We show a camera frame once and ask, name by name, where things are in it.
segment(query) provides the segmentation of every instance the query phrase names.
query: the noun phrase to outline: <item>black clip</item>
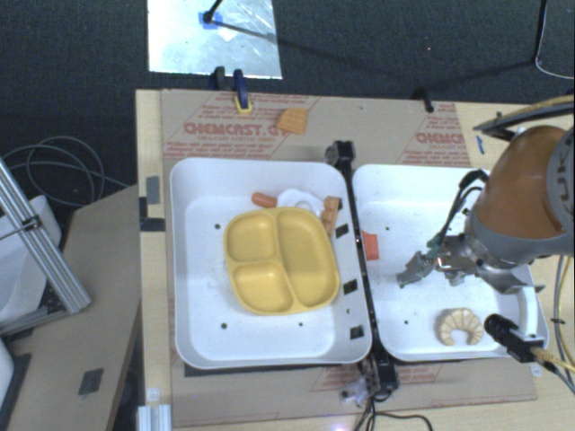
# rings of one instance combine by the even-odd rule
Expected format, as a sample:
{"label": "black clip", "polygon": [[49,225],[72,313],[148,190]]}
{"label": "black clip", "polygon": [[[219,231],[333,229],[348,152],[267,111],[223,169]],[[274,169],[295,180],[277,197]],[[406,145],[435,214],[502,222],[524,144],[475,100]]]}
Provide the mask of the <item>black clip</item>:
{"label": "black clip", "polygon": [[248,87],[241,69],[234,70],[234,85],[226,80],[226,68],[216,67],[209,76],[208,88],[213,91],[235,91],[234,103],[240,113],[250,113],[252,103],[248,98]]}
{"label": "black clip", "polygon": [[22,226],[20,228],[16,228],[16,230],[12,230],[11,232],[0,236],[0,241],[5,240],[6,238],[12,236],[13,234],[17,234],[19,232],[29,232],[30,230],[34,230],[42,225],[42,220],[40,219],[39,215],[33,215],[32,217],[23,220]]}
{"label": "black clip", "polygon": [[433,104],[431,103],[431,99],[429,98],[428,90],[424,86],[417,88],[411,95],[410,99],[413,101],[423,100],[423,103],[425,104],[425,111],[427,113],[433,113],[435,110],[433,108]]}

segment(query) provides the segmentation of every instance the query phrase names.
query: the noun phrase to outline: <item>metal frame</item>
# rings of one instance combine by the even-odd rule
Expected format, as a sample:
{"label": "metal frame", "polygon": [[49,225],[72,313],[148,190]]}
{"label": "metal frame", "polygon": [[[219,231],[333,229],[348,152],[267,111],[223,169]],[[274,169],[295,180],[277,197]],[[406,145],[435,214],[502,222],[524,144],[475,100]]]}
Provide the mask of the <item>metal frame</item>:
{"label": "metal frame", "polygon": [[18,186],[4,160],[0,158],[0,209],[13,225],[13,231],[2,238],[19,234],[22,241],[46,275],[64,311],[51,312],[40,307],[14,321],[0,325],[0,335],[8,335],[37,326],[43,322],[80,312],[92,301],[66,264],[58,247],[50,240],[40,218]]}
{"label": "metal frame", "polygon": [[376,310],[371,294],[371,285],[367,275],[366,257],[363,251],[363,239],[361,228],[359,227],[358,208],[356,206],[356,197],[353,191],[351,163],[355,160],[356,152],[353,142],[335,141],[325,151],[324,162],[337,169],[345,180],[348,189],[349,209],[351,211],[351,220],[353,221],[353,230],[358,247],[359,267],[361,269],[361,278],[366,293],[367,310],[369,311],[369,322],[373,343],[371,351],[367,355],[368,362],[372,364],[377,373],[379,381],[379,390],[376,394],[391,394],[392,391],[399,388],[399,379],[395,370],[395,361],[385,350],[379,328],[377,327]]}

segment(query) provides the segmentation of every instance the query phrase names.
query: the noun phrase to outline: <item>yellow plastic plate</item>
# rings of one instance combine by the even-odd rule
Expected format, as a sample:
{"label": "yellow plastic plate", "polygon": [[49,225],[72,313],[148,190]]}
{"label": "yellow plastic plate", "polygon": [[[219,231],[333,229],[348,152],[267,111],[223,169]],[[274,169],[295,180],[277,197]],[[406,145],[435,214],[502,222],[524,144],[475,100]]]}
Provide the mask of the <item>yellow plastic plate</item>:
{"label": "yellow plastic plate", "polygon": [[330,303],[340,273],[321,221],[298,207],[241,214],[224,234],[227,272],[240,303],[258,314],[308,312]]}

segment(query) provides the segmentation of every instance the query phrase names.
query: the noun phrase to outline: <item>orange toy piece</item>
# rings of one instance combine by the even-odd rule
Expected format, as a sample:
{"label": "orange toy piece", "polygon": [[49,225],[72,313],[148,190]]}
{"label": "orange toy piece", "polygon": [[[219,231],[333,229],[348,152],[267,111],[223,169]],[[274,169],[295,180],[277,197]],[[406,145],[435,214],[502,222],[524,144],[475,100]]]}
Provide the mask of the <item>orange toy piece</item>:
{"label": "orange toy piece", "polygon": [[377,235],[361,231],[363,237],[363,249],[366,252],[366,260],[379,259],[379,247],[377,245]]}
{"label": "orange toy piece", "polygon": [[295,134],[304,134],[307,125],[307,109],[292,108],[281,112],[276,128]]}
{"label": "orange toy piece", "polygon": [[278,205],[278,199],[256,191],[252,195],[252,203],[259,207],[275,207]]}
{"label": "orange toy piece", "polygon": [[337,197],[327,197],[323,201],[322,222],[325,232],[328,236],[333,235],[335,230],[335,222],[338,218],[338,210],[340,209],[340,199]]}

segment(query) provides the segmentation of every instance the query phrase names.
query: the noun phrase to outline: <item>clamp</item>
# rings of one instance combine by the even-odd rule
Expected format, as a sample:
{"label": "clamp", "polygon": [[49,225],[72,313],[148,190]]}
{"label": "clamp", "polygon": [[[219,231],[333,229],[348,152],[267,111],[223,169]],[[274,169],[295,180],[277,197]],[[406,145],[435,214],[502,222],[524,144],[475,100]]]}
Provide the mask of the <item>clamp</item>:
{"label": "clamp", "polygon": [[226,81],[226,68],[219,66],[209,76],[208,88],[215,91],[235,91],[234,104],[237,111],[242,114],[252,112],[252,103],[248,98],[248,88],[241,69],[234,70],[234,86]]}

